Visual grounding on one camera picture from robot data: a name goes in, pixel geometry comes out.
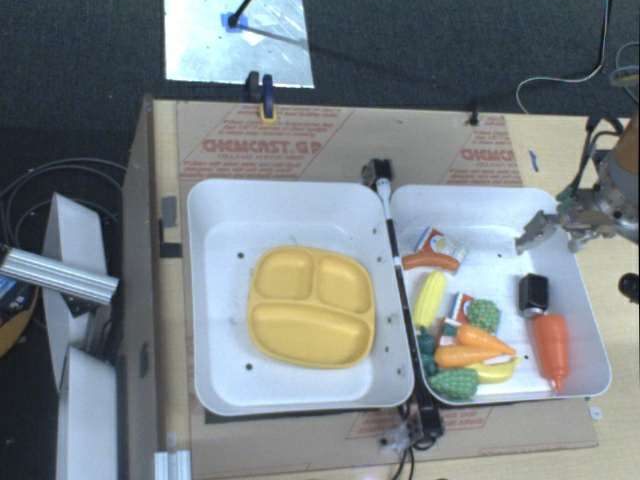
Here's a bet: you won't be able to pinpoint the orange sausage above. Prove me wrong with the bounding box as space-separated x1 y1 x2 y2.
401 251 461 274

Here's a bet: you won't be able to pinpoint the dark green toy vegetable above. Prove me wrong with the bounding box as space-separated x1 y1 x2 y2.
416 324 440 377

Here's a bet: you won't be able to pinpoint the orange carrot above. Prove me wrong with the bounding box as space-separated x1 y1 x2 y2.
433 343 507 370
455 323 518 359

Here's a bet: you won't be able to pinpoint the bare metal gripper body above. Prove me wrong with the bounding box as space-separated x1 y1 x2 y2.
555 187 640 245

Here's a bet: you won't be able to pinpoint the yellow corn cob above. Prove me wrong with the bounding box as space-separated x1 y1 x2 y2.
412 269 448 331

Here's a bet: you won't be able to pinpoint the white plastic tray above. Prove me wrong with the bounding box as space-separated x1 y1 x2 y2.
389 183 614 407
186 177 417 417

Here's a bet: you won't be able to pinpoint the green broccoli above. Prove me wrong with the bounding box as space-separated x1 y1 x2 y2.
465 298 503 337

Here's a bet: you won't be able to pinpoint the small red and white carton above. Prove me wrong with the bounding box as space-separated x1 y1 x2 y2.
446 291 477 325

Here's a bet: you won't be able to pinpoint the large red and white carton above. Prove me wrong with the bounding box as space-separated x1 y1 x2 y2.
413 226 469 269

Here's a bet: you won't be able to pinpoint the brown cardboard board red print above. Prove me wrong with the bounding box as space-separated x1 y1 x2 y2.
174 99 600 465

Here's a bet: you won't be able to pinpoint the black can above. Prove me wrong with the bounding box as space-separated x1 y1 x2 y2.
517 273 551 320

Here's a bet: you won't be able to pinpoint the yellow divided plate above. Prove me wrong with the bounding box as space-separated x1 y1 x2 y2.
246 244 378 371

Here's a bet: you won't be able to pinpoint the thin black and white rod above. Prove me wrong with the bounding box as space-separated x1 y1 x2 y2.
376 177 434 422

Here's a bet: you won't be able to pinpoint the yellow banana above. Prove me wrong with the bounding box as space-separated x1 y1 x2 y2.
464 355 523 386

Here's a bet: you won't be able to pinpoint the green grapes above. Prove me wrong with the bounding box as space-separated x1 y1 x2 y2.
428 367 481 402

